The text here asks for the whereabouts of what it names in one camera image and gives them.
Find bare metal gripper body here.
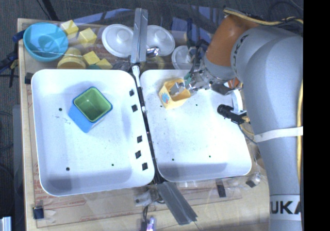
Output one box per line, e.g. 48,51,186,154
185,69,233,96

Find yellow square cup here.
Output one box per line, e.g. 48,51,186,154
158,77,192,110

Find small white round lid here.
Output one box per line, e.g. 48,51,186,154
171,45,194,71

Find thin black and white rod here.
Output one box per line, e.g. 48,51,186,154
131,64,162,185

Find white plastic tray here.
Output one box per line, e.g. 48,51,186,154
30,69,156,197
139,69,253,183

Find large white round lid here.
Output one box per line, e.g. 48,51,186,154
145,25,176,57
101,23,135,59

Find yellow cube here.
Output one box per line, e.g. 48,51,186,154
95,58,113,71
60,19,79,36
82,50,101,67
77,27,98,45

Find green square cup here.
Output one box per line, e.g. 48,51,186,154
73,87,113,123

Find yellow round cup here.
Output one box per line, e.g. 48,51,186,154
57,46,87,70

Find blue bowl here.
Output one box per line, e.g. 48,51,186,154
23,22,69,63

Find black cylinder on white bracket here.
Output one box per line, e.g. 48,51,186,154
217,90,249,125

